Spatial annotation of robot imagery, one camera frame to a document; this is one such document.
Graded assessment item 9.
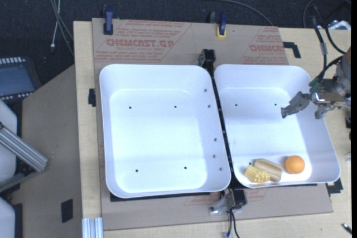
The orange ball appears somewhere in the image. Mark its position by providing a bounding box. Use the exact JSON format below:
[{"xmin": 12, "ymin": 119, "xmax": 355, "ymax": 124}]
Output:
[{"xmin": 284, "ymin": 155, "xmax": 306, "ymax": 175}]

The yellow toy corn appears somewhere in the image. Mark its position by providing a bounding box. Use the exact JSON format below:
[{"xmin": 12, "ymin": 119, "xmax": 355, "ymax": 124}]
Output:
[{"xmin": 243, "ymin": 165, "xmax": 271, "ymax": 183}]

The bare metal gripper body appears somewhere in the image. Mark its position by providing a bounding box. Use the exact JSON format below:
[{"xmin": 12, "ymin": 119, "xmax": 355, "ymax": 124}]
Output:
[{"xmin": 310, "ymin": 77, "xmax": 351, "ymax": 109}]

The black block with thin wires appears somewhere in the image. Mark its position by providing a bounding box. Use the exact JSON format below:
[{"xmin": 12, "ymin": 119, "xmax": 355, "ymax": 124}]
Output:
[
  {"xmin": 198, "ymin": 48, "xmax": 216, "ymax": 68},
  {"xmin": 223, "ymin": 188, "xmax": 248, "ymax": 208}
]

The brown cardboard board red print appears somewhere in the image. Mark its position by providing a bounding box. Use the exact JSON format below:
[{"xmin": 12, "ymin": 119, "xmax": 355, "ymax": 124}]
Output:
[{"xmin": 91, "ymin": 18, "xmax": 334, "ymax": 231}]

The tan toy bread roll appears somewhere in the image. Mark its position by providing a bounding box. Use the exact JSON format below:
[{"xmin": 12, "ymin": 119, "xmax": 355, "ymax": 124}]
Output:
[{"xmin": 253, "ymin": 158, "xmax": 283, "ymax": 183}]

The thin black rod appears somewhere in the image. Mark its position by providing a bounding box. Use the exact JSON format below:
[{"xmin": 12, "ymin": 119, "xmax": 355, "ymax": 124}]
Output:
[{"xmin": 206, "ymin": 63, "xmax": 238, "ymax": 191}]

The white plastic tray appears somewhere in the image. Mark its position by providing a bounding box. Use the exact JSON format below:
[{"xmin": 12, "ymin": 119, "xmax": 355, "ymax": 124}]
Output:
[
  {"xmin": 99, "ymin": 64, "xmax": 232, "ymax": 199},
  {"xmin": 213, "ymin": 64, "xmax": 341, "ymax": 189}
]

